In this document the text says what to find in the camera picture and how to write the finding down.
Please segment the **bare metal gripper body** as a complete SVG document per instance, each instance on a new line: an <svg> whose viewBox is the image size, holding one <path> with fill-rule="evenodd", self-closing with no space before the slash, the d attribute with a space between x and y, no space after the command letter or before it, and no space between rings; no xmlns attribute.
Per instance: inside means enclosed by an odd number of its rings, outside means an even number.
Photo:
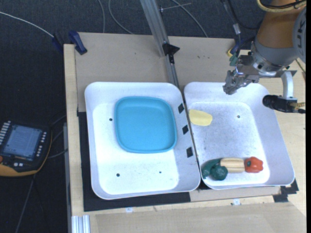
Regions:
<svg viewBox="0 0 311 233"><path fill-rule="evenodd" d="M241 55L235 67L235 78L258 82L260 78L274 78L283 68L257 55Z"/></svg>

